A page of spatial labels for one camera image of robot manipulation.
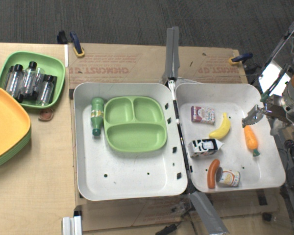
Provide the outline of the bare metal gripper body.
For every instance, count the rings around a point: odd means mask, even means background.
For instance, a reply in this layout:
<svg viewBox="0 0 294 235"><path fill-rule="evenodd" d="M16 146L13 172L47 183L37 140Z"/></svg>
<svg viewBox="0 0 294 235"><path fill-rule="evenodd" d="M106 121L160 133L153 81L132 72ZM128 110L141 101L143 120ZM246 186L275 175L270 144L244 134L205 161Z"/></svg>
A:
<svg viewBox="0 0 294 235"><path fill-rule="evenodd" d="M289 95L270 95L264 101L264 113L275 119L274 126L294 126L294 99Z"/></svg>

